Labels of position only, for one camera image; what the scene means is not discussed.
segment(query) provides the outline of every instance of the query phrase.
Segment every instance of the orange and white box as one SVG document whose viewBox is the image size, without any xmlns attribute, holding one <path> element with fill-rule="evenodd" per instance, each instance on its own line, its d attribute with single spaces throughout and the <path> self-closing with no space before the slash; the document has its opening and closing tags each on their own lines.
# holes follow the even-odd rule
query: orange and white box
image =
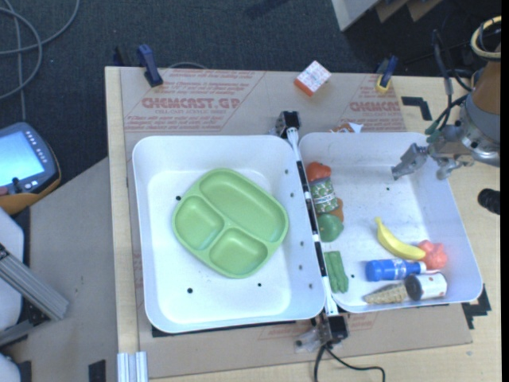
<svg viewBox="0 0 509 382">
<path fill-rule="evenodd" d="M 311 65 L 299 74 L 294 83 L 302 89 L 307 96 L 315 92 L 331 77 L 331 73 L 319 62 L 313 61 Z"/>
</svg>

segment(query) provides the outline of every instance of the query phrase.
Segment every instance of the blue bottle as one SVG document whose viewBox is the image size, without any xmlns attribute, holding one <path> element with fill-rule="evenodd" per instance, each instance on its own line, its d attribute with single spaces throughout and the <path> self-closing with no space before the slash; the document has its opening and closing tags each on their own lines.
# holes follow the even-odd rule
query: blue bottle
<svg viewBox="0 0 509 382">
<path fill-rule="evenodd" d="M 426 270 L 423 262 L 409 262 L 403 259 L 371 260 L 366 263 L 366 277 L 370 282 L 400 280 L 411 274 L 418 275 Z"/>
</svg>

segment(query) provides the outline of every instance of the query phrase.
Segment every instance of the blue screen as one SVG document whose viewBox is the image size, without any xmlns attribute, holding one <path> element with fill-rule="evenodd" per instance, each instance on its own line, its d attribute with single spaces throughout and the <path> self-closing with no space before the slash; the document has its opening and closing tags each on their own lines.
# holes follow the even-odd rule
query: blue screen
<svg viewBox="0 0 509 382">
<path fill-rule="evenodd" d="M 20 131 L 0 137 L 0 185 L 43 173 L 45 168 Z"/>
</svg>

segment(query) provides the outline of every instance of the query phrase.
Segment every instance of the gray floor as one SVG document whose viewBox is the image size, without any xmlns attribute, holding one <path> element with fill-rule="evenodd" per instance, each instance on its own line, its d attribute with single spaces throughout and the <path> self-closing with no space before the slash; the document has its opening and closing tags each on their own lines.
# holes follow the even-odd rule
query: gray floor
<svg viewBox="0 0 509 382">
<path fill-rule="evenodd" d="M 89 365 L 116 373 L 116 317 L 107 159 L 31 208 L 31 268 L 69 302 L 66 318 L 2 350 L 31 362 L 33 382 L 88 382 Z"/>
</svg>

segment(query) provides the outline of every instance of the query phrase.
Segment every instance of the handheld device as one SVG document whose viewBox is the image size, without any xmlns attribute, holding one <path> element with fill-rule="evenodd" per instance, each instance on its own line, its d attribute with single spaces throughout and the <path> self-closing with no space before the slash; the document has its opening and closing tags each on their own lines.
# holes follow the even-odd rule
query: handheld device
<svg viewBox="0 0 509 382">
<path fill-rule="evenodd" d="M 60 178 L 55 154 L 28 123 L 0 130 L 0 208 L 20 212 L 51 193 Z"/>
</svg>

